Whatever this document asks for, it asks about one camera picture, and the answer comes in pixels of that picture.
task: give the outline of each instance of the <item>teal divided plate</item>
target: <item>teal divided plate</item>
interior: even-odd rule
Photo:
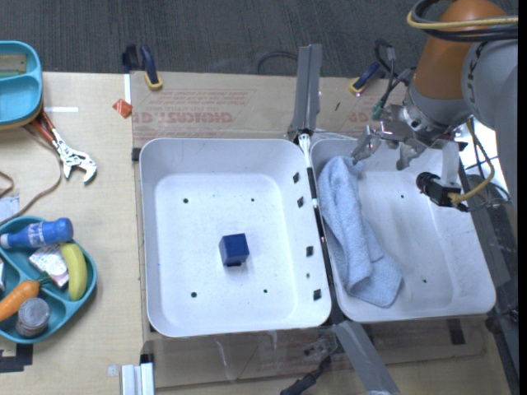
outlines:
[[[20,41],[0,41],[0,58],[7,60],[17,55],[25,55],[24,61],[16,61],[21,65],[19,72],[11,65],[2,67],[0,63],[0,129],[28,123],[42,101],[42,67],[38,54]]]
[[[14,233],[23,229],[26,225],[45,221],[36,216],[19,216],[14,220],[0,226],[0,235],[5,233]],[[0,322],[0,336],[5,337],[13,342],[19,344],[33,344],[43,341],[51,334],[57,332],[86,302],[90,294],[96,287],[97,269],[91,256],[82,248],[82,246],[73,240],[73,243],[78,244],[86,258],[86,266],[88,270],[88,284],[86,293],[79,301],[71,301],[69,299],[68,285],[65,285],[62,290],[58,288],[53,282],[44,284],[40,287],[39,297],[44,299],[51,308],[51,315],[49,323],[44,333],[35,338],[21,337],[15,329],[16,314],[13,314],[9,319]],[[6,268],[6,290],[0,295],[0,300],[8,294],[20,282],[30,279],[38,278],[40,272],[32,267],[29,263],[29,256],[35,249],[2,249],[0,248],[0,258],[5,263]]]

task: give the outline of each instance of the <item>can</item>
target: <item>can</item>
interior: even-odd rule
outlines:
[[[16,331],[24,338],[38,337],[48,327],[51,309],[45,300],[28,299],[18,309]]]

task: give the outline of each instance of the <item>folded cloth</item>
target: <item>folded cloth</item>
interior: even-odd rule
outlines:
[[[363,163],[349,156],[335,156],[320,172],[320,211],[327,225],[338,274],[346,292],[379,307],[390,307],[403,273],[380,247],[370,222],[362,215],[358,175]]]

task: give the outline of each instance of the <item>blue cube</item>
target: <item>blue cube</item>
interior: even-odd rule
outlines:
[[[224,235],[220,240],[220,254],[222,255],[223,266],[241,266],[249,256],[249,246],[245,233]]]

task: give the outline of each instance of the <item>toy carrot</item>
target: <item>toy carrot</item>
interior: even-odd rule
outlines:
[[[47,273],[36,280],[25,280],[18,284],[0,301],[0,322],[18,312],[22,303],[39,295],[40,286],[51,281]]]

